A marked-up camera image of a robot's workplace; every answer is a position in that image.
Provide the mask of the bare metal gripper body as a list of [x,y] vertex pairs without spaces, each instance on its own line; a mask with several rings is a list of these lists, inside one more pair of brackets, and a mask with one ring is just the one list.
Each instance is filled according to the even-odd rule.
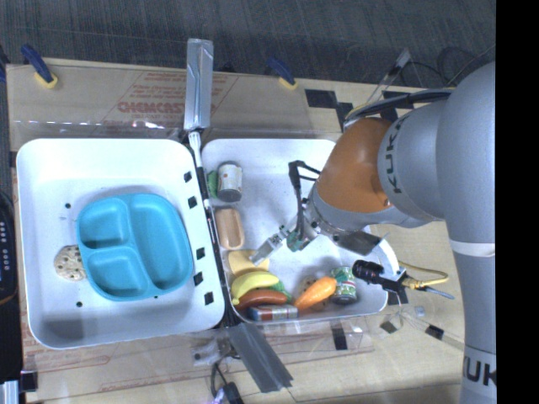
[[332,243],[341,242],[340,234],[328,233],[316,221],[302,218],[301,223],[298,223],[298,219],[299,216],[295,215],[279,227],[279,237],[287,246],[307,246],[319,236],[327,237]]

